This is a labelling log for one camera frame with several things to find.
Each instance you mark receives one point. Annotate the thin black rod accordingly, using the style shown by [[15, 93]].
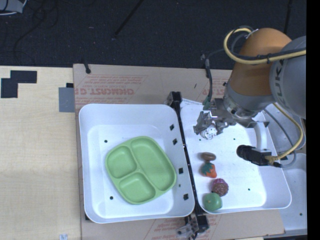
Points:
[[188, 159]]

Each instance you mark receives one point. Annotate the orange strawberry with green leaves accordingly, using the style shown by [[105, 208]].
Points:
[[208, 170]]

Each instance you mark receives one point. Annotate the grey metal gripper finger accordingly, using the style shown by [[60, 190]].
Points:
[[222, 126], [205, 119]]

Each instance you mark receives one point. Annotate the white plastic tray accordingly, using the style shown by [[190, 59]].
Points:
[[95, 174], [247, 181]]

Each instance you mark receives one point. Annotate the black cylinder on white bracket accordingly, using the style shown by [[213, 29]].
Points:
[[252, 155]]

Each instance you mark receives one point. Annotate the brown cardboard board red print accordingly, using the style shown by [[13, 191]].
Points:
[[150, 89]]

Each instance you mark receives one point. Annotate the green divided plate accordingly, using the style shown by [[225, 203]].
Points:
[[141, 170]]

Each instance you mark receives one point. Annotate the white spotted toy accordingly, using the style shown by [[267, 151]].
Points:
[[209, 133]]

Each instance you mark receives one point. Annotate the brown toy kiwi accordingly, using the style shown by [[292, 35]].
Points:
[[208, 156]]

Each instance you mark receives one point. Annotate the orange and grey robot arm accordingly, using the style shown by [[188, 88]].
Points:
[[255, 79]]

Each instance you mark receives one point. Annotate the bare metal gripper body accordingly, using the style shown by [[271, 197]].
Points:
[[225, 112]]

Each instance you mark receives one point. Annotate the pink and brown toy berry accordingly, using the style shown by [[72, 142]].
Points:
[[220, 187]]

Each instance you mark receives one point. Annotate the green toy apple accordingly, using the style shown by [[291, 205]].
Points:
[[212, 202]]

